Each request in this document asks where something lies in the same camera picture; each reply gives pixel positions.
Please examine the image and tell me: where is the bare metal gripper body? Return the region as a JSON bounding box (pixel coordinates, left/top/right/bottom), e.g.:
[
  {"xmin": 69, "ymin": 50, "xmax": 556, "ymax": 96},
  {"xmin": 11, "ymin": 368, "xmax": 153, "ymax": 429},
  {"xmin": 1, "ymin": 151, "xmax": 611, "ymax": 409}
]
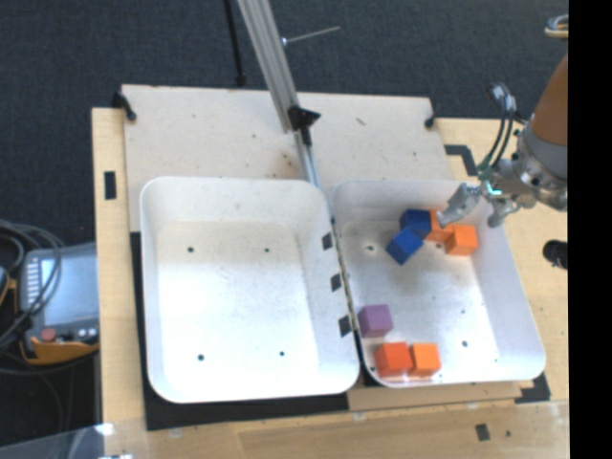
[{"xmin": 479, "ymin": 158, "xmax": 569, "ymax": 212}]

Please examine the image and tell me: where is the pale flat board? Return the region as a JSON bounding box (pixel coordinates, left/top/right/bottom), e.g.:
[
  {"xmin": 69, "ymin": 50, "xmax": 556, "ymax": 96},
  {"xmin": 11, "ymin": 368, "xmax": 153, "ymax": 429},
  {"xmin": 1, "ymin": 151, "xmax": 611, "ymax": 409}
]
[{"xmin": 120, "ymin": 83, "xmax": 524, "ymax": 412}]

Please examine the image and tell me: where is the thin black and white rod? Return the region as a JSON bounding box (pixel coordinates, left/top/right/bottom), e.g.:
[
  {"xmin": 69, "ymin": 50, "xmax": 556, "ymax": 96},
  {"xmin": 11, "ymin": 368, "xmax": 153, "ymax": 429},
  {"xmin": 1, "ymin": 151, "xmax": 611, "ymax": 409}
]
[{"xmin": 330, "ymin": 214, "xmax": 361, "ymax": 338}]

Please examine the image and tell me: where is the orange cube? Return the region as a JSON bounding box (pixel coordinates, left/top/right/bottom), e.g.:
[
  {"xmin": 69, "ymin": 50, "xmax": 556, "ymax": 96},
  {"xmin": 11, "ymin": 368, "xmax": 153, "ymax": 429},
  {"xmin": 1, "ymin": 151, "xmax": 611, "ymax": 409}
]
[
  {"xmin": 409, "ymin": 342, "xmax": 443, "ymax": 379},
  {"xmin": 424, "ymin": 208, "xmax": 454, "ymax": 245},
  {"xmin": 444, "ymin": 224, "xmax": 479, "ymax": 257},
  {"xmin": 373, "ymin": 341, "xmax": 414, "ymax": 379}
]

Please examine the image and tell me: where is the blue cube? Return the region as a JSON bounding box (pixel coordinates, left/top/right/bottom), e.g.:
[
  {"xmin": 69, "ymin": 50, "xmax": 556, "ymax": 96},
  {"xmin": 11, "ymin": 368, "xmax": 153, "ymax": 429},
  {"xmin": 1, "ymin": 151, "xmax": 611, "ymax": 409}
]
[
  {"xmin": 399, "ymin": 208, "xmax": 434, "ymax": 239},
  {"xmin": 384, "ymin": 227, "xmax": 426, "ymax": 267}
]

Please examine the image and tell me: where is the white plastic tray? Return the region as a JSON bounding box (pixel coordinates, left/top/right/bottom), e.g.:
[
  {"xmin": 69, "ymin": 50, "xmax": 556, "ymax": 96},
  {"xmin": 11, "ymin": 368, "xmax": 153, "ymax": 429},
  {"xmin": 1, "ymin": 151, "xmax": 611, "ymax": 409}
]
[
  {"xmin": 139, "ymin": 175, "xmax": 361, "ymax": 404},
  {"xmin": 329, "ymin": 179, "xmax": 547, "ymax": 389}
]

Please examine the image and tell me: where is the purple cube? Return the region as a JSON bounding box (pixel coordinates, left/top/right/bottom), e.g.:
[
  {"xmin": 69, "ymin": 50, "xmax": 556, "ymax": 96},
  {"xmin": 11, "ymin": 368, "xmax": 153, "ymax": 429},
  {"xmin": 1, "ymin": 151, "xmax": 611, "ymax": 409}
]
[{"xmin": 357, "ymin": 303, "xmax": 395, "ymax": 339}]

